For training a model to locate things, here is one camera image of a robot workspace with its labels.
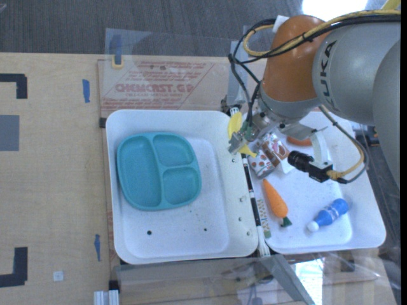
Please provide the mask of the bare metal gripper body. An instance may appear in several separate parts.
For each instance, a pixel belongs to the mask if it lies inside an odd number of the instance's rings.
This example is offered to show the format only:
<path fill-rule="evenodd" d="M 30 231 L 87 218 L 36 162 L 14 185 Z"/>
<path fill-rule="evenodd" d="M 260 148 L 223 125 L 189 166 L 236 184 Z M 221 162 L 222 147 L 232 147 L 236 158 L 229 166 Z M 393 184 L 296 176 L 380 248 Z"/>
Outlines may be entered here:
<path fill-rule="evenodd" d="M 245 114 L 245 119 L 249 120 L 245 131 L 245 139 L 254 142 L 266 133 L 274 132 L 281 126 L 286 126 L 289 121 L 287 117 L 280 116 L 273 112 L 253 112 Z"/>

